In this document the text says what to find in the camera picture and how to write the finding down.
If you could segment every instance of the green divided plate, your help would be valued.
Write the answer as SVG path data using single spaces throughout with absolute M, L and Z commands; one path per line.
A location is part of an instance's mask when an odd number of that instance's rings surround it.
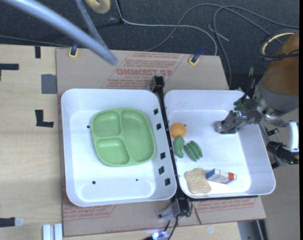
M 146 163 L 156 153 L 147 116 L 133 108 L 103 110 L 91 120 L 91 134 L 99 159 L 108 166 Z

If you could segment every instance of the wooden table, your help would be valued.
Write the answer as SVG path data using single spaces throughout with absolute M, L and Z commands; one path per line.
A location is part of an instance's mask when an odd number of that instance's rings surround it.
M 0 240 L 40 240 L 42 225 L 62 223 L 57 94 L 42 94 L 41 75 L 56 74 L 55 47 L 0 44 L 0 218 L 21 217 L 23 225 L 0 228 Z M 45 122 L 37 127 L 35 110 Z M 183 226 L 172 239 L 240 240 L 237 222 Z M 70 240 L 142 240 L 152 230 L 64 237 Z

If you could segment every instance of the cardboard box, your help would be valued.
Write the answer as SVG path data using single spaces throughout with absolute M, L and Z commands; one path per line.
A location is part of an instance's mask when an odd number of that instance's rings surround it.
M 87 49 L 79 49 L 75 59 L 68 57 L 68 51 L 68 48 L 56 49 L 64 236 L 163 229 L 167 221 L 159 220 L 157 214 L 171 204 L 170 200 L 94 207 L 75 206 L 68 200 L 65 187 L 61 97 L 65 91 L 73 88 L 148 89 L 153 76 L 164 77 L 165 93 L 170 90 L 228 90 L 220 58 L 202 55 L 195 66 L 190 66 L 188 60 L 191 54 L 112 51 L 118 58 L 118 64 L 110 65 Z M 265 217 L 259 196 L 209 199 L 194 201 L 191 216 L 182 218 L 178 226 Z

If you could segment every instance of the orange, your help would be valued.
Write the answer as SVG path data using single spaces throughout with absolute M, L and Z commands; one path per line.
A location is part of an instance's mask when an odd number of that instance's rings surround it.
M 170 134 L 173 138 L 176 138 L 178 135 L 184 137 L 186 134 L 186 127 L 181 122 L 175 122 L 170 127 Z

